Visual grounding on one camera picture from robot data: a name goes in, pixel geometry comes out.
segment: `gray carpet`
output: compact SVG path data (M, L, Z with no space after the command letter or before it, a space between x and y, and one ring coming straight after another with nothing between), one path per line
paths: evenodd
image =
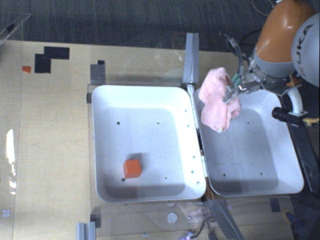
M32 13L25 26L24 38L28 41L183 48L175 43L177 37L184 37L185 32L197 32L201 50L225 51L225 40L219 31L240 40L263 26L266 17L257 12L251 2L0 0L0 12ZM266 14L271 9L266 0L254 2ZM319 2L313 2L313 6L319 11Z

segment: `orange block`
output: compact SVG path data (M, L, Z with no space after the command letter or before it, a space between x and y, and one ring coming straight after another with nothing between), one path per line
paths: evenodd
M22 71L30 74L31 73L31 67L30 66L23 66L22 67Z
M123 165L124 177L138 178L141 174L141 166L139 159L126 160Z

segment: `white cable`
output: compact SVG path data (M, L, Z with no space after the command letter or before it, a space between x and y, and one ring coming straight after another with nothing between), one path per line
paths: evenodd
M272 5L272 8L273 7L275 7L274 6L274 4L271 2L271 0L267 0L271 5ZM262 15L264 15L264 16L266 16L266 17L268 17L268 15L267 14L265 14L265 13L263 13L263 12L261 12L256 6L255 6L255 4L254 4L254 0L251 0L251 4L252 4L252 6L253 6L253 8L254 9L256 9L256 11L258 12L258 13L260 13L260 14L262 14Z

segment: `white sticker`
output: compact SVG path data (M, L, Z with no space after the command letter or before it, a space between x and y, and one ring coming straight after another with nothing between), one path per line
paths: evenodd
M7 218L10 217L10 210L2 210L2 217Z

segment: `pink cloth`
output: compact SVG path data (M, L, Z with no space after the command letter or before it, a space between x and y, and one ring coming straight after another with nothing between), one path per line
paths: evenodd
M205 104L201 121L219 133L229 128L230 120L237 117L241 110L238 96L228 104L223 101L227 85L231 84L226 69L219 67L209 71L199 91L199 99Z

